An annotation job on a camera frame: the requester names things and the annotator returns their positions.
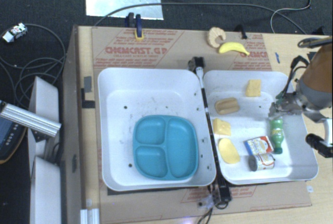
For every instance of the blue divided plate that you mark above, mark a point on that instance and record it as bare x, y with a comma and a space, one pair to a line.
166, 147

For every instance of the small white and red can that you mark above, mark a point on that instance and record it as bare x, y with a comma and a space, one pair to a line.
262, 162

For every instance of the thin black and white rod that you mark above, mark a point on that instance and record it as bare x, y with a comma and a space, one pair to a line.
205, 103

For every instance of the yellow oval slice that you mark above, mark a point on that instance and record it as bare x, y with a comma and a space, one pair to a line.
228, 151

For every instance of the black cylinder on white bracket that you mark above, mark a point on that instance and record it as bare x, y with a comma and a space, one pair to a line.
318, 143

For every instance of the white plastic tray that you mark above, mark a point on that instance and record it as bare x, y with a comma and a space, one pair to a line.
291, 160
145, 92

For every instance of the tan croissant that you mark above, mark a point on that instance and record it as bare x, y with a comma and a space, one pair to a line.
212, 36

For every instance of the brown cardboard board red print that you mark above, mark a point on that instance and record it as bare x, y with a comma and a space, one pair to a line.
166, 48

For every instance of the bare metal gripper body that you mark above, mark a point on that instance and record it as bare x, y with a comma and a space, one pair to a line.
291, 106

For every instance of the tan hot dog bun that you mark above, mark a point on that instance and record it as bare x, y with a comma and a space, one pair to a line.
227, 106

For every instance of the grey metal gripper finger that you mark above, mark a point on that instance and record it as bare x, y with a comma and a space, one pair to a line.
271, 111
281, 114

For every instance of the green plastic bottle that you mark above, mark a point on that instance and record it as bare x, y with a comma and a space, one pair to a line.
276, 134

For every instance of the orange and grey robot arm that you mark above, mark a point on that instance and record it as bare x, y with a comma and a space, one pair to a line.
316, 72

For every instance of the white red blue carton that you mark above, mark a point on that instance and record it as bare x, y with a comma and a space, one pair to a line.
258, 145

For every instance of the yellow banana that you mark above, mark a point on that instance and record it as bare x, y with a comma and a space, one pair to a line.
232, 48

